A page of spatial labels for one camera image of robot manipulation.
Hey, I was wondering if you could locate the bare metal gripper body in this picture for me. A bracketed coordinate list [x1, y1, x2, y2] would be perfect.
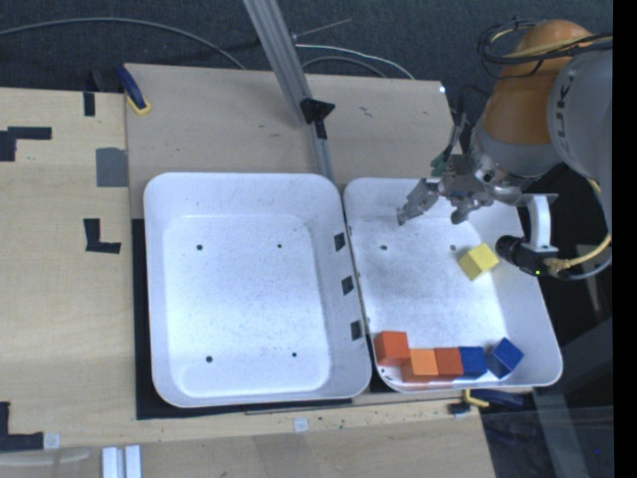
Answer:
[436, 153, 525, 207]

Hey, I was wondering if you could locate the pale wood board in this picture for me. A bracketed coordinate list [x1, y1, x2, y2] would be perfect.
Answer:
[122, 62, 536, 420]

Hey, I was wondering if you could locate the black cylinder on white bracket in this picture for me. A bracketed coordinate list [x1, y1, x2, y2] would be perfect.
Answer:
[494, 192, 561, 279]

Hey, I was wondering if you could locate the light orange cube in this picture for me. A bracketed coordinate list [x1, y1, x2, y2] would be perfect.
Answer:
[400, 348, 440, 384]

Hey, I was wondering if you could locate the blue cube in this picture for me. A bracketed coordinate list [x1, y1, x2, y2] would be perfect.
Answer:
[485, 337, 526, 380]
[458, 346, 489, 379]

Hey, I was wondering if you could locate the yellow cube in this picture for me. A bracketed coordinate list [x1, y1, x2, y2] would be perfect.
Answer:
[457, 242, 501, 282]

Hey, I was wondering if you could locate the dark orange cube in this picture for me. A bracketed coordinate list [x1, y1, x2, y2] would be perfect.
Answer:
[433, 347, 465, 380]
[373, 331, 412, 368]

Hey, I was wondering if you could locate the white plastic tray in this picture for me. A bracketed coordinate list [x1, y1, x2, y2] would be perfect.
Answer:
[142, 170, 374, 409]
[342, 176, 565, 394]

